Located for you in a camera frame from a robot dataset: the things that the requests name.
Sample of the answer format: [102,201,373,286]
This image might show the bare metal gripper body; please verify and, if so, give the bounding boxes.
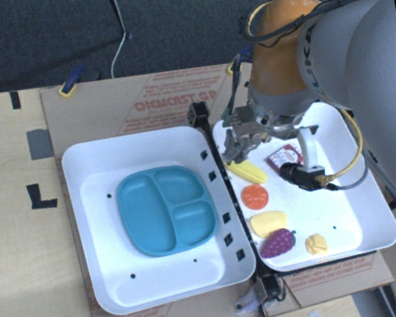
[226,96,307,151]

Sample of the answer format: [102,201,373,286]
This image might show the yellow corn cob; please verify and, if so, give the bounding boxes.
[223,155,270,190]

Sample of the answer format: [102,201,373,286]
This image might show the red and white packet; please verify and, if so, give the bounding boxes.
[264,141,306,173]

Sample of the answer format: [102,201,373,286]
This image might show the orange round slice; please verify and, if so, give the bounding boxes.
[239,182,271,212]

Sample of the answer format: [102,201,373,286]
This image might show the yellow toy food piece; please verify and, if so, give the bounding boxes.
[248,208,291,241]

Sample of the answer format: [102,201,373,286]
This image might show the blue divided plate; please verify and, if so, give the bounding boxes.
[112,158,223,263]

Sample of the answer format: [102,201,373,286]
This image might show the purple grapes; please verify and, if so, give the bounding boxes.
[256,226,300,260]

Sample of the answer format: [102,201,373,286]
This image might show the small yellow crumpled piece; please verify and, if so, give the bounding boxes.
[303,232,330,257]

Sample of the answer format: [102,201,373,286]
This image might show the white plastic tray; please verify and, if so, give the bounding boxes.
[209,90,396,281]
[58,116,262,317]

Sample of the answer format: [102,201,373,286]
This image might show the brown cardboard board red print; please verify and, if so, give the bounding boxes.
[38,34,396,317]

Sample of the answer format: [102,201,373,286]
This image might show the black block with wires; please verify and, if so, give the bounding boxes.
[259,270,287,304]
[185,100,213,130]

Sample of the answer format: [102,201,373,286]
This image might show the black cylinder on white bracket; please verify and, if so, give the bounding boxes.
[272,126,330,197]

